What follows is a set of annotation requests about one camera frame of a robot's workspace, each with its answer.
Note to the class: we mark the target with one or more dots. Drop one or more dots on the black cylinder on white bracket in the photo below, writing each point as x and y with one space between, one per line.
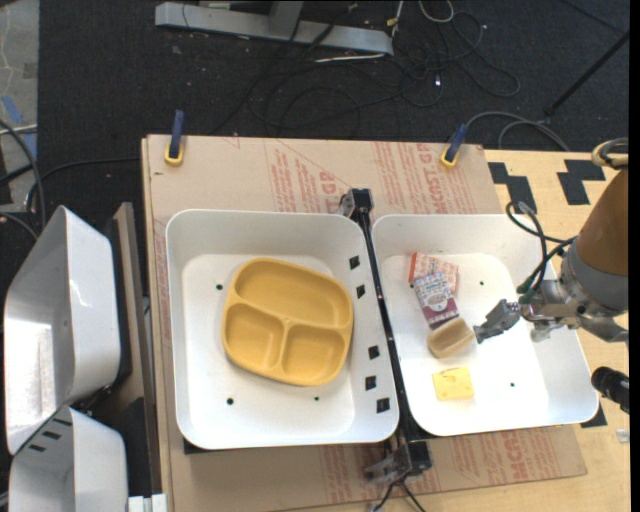
611 384

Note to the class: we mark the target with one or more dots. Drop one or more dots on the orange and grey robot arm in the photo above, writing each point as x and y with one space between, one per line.
605 235

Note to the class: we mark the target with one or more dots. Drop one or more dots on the beige toy bread slice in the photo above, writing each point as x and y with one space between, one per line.
450 339

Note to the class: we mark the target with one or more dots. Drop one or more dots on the yellow toy cheese slice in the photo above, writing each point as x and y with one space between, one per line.
453 384

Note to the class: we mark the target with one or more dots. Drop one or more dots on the brown cardboard board red print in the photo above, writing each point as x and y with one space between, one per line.
280 170

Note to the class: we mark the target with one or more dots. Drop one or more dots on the orange and white packet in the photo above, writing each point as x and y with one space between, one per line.
442 267

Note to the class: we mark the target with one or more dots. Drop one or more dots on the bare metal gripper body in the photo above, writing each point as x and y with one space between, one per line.
552 302

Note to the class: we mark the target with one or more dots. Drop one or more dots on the thin black rod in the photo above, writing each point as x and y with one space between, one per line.
387 325

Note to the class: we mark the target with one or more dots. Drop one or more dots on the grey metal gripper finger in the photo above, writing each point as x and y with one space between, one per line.
487 332
507 311

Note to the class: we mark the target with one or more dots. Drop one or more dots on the yellow divided plate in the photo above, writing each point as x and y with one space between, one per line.
280 320

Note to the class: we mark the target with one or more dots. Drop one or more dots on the purple and white carton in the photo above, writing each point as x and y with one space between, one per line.
436 302

